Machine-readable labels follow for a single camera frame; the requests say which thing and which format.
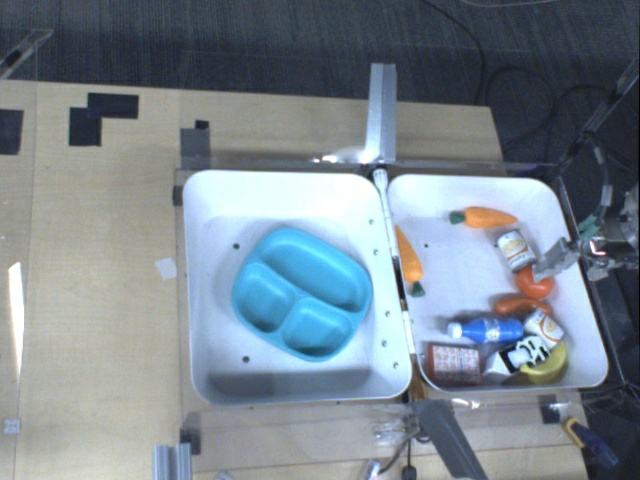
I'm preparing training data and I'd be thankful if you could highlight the curved orange sausage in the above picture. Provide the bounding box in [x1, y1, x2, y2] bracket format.
[514, 266, 556, 301]

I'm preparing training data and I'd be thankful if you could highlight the thin black and white rod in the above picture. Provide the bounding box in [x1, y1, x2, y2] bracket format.
[371, 167, 417, 360]

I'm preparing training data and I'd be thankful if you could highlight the orange carrot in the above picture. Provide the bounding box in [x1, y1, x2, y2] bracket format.
[448, 205, 520, 230]
[393, 223, 427, 299]

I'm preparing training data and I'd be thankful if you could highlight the white and orange can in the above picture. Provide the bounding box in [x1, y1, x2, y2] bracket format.
[495, 228, 538, 274]
[521, 308, 566, 351]

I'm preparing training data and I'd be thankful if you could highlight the pale wood board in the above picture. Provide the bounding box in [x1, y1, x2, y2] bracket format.
[177, 87, 592, 475]

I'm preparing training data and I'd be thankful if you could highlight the blue bottle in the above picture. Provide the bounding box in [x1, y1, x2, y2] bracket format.
[445, 316, 526, 346]

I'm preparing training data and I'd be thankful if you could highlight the black and white carton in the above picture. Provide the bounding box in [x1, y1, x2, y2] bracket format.
[481, 334, 552, 386]

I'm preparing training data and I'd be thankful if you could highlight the white plastic tray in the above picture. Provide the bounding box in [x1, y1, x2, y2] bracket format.
[386, 173, 611, 395]
[181, 169, 414, 408]

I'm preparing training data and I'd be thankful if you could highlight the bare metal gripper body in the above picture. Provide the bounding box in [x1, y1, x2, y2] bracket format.
[577, 190, 640, 283]

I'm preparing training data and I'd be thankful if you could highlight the orange carton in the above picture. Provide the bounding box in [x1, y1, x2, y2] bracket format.
[425, 342, 483, 388]

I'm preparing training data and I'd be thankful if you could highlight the blue divided plate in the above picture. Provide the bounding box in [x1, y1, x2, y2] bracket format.
[230, 225, 375, 364]

